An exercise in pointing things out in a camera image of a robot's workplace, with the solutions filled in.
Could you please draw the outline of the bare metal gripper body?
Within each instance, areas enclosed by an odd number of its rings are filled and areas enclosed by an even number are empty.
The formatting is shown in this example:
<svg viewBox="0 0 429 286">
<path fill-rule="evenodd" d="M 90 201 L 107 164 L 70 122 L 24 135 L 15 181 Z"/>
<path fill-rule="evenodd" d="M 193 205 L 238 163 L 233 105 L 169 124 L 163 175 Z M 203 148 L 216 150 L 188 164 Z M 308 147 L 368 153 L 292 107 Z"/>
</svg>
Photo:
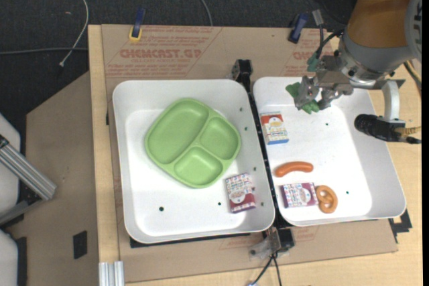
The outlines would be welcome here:
<svg viewBox="0 0 429 286">
<path fill-rule="evenodd" d="M 352 94 L 355 89 L 378 90 L 389 81 L 383 71 L 370 69 L 346 55 L 323 56 L 316 66 L 314 85 L 323 94 Z"/>
</svg>

